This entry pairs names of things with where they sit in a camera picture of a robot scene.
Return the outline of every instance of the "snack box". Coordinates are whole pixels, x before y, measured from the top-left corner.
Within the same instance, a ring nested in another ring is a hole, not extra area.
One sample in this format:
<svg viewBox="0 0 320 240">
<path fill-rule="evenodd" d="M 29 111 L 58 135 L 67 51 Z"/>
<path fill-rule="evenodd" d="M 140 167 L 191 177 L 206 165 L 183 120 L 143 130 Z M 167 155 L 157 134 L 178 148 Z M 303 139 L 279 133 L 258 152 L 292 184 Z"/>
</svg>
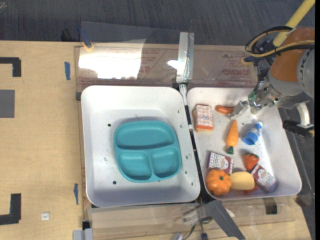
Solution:
<svg viewBox="0 0 320 240">
<path fill-rule="evenodd" d="M 214 130 L 214 117 L 211 106 L 197 104 L 193 110 L 193 116 L 195 121 L 194 129 L 197 132 L 211 132 Z"/>
<path fill-rule="evenodd" d="M 232 174 L 234 168 L 234 160 L 222 154 L 211 152 L 208 157 L 208 169 L 221 169 L 227 174 Z"/>
<path fill-rule="evenodd" d="M 266 171 L 259 163 L 252 169 L 251 175 L 255 179 L 256 184 L 265 192 L 272 190 L 277 180 Z"/>
</svg>

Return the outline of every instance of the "blue tape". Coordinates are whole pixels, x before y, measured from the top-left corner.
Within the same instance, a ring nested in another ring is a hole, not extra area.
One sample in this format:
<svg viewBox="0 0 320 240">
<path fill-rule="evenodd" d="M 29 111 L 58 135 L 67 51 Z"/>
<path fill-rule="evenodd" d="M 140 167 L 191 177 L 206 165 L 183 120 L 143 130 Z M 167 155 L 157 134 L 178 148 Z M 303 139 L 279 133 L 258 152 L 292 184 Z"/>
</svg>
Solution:
<svg viewBox="0 0 320 240">
<path fill-rule="evenodd" d="M 70 63 L 67 61 L 64 62 L 64 72 L 66 79 L 70 80 Z"/>
<path fill-rule="evenodd" d="M 75 196 L 75 202 L 78 205 L 79 204 L 79 198 L 78 198 L 78 184 L 74 183 L 73 193 Z"/>
<path fill-rule="evenodd" d="M 91 48 L 92 44 L 91 44 L 90 38 L 87 35 L 87 33 L 82 28 L 80 28 L 79 26 L 76 27 L 76 30 L 78 31 L 79 35 L 81 36 L 81 38 L 82 38 L 84 44 L 86 45 L 86 47 Z"/>
</svg>

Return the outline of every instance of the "teal plate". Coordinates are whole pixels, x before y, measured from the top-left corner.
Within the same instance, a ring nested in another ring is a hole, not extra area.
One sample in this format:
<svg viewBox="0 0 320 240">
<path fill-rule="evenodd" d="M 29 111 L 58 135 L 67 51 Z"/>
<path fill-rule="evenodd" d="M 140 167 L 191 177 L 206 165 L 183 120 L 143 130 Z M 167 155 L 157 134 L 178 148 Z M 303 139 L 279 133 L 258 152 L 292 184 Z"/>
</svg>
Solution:
<svg viewBox="0 0 320 240">
<path fill-rule="evenodd" d="M 181 169 L 176 133 L 162 121 L 120 125 L 113 136 L 113 147 L 121 174 L 132 182 L 166 180 Z"/>
</svg>

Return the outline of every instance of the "plywood surface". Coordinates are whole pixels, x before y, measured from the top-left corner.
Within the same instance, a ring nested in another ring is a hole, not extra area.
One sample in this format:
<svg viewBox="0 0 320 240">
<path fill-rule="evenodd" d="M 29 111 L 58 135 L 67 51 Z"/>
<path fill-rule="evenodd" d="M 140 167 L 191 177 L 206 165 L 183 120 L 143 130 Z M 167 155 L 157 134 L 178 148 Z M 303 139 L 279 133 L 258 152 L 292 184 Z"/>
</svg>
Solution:
<svg viewBox="0 0 320 240">
<path fill-rule="evenodd" d="M 0 56 L 19 57 L 22 67 L 22 76 L 12 77 L 11 65 L 0 64 L 0 90 L 15 90 L 14 118 L 0 118 L 0 215 L 9 213 L 10 195 L 21 193 L 21 220 L 0 225 L 0 240 L 70 240 L 73 230 L 82 227 L 76 46 L 79 43 L 0 41 Z M 65 62 L 70 63 L 70 80 Z M 240 230 L 247 239 L 310 239 L 301 208 L 293 207 L 294 219 L 259 225 L 252 221 Z M 43 212 L 50 213 L 49 220 L 41 219 Z M 221 229 L 206 232 L 209 239 L 226 239 Z M 170 240 L 172 236 L 136 239 Z M 189 239 L 200 239 L 199 226 Z"/>
</svg>

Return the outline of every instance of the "orange pumpkin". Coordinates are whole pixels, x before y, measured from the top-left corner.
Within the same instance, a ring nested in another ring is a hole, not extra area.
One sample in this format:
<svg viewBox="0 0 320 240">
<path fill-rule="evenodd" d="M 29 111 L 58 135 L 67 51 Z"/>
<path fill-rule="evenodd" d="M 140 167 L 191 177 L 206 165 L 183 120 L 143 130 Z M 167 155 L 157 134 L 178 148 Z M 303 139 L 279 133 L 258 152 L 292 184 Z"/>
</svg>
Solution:
<svg viewBox="0 0 320 240">
<path fill-rule="evenodd" d="M 229 175 L 221 169 L 212 169 L 205 178 L 206 186 L 216 196 L 227 194 L 232 185 Z"/>
</svg>

